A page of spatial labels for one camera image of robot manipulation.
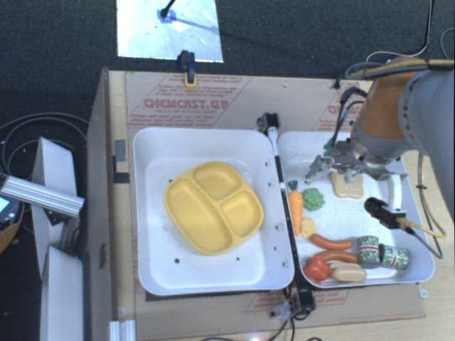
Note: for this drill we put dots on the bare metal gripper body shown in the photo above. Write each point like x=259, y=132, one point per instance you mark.
x=350, y=156

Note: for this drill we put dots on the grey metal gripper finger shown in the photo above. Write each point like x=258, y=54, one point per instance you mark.
x=350, y=176
x=320, y=165

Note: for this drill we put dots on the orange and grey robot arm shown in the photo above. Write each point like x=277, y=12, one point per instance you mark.
x=409, y=105

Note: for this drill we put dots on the beige biscuit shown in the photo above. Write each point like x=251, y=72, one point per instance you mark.
x=346, y=189

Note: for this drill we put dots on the green broccoli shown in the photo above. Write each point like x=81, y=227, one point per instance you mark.
x=313, y=199

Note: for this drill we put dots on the thin black and white rod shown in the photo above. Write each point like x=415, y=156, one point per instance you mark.
x=284, y=190

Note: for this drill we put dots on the white plastic tray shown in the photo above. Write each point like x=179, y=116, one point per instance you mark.
x=160, y=261
x=341, y=219

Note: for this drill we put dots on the orange carrot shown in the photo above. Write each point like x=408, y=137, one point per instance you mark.
x=295, y=204

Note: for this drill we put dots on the pale yellow toy food piece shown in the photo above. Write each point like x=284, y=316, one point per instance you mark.
x=308, y=227

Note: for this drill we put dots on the orange-red sausage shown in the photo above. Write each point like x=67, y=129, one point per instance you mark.
x=330, y=242
x=339, y=256

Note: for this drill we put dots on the green and red can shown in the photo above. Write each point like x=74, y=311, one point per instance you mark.
x=394, y=257
x=368, y=250

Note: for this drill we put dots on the beige bread roll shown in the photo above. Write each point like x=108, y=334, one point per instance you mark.
x=350, y=274

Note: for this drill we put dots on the red bell pepper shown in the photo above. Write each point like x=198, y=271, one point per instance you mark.
x=316, y=269

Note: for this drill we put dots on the brown cardboard board red print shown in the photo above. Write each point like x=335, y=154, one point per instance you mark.
x=227, y=98

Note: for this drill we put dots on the yellow divided plate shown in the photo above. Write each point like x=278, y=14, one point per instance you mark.
x=209, y=208

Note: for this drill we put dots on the black cylinder on white bracket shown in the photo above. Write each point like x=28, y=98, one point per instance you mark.
x=382, y=211

